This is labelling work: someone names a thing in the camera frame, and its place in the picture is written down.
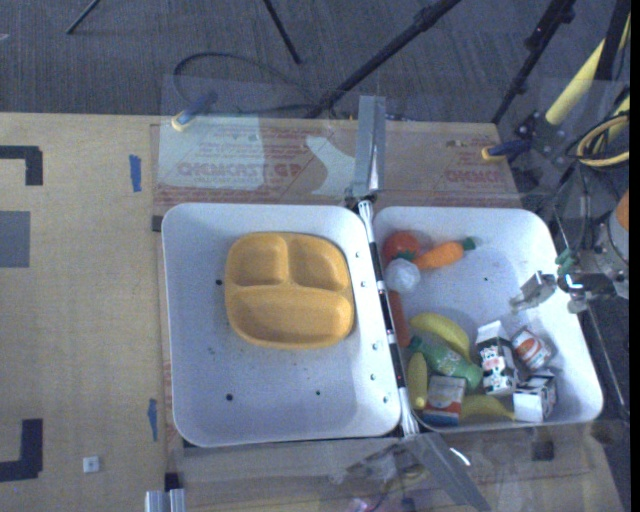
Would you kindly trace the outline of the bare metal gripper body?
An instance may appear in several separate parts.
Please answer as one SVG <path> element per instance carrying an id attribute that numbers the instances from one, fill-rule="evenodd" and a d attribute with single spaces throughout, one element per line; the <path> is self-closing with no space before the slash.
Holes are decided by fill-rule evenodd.
<path id="1" fill-rule="evenodd" d="M 593 296 L 629 299 L 629 272 L 614 270 L 609 273 L 589 271 L 583 273 L 583 286 Z"/>

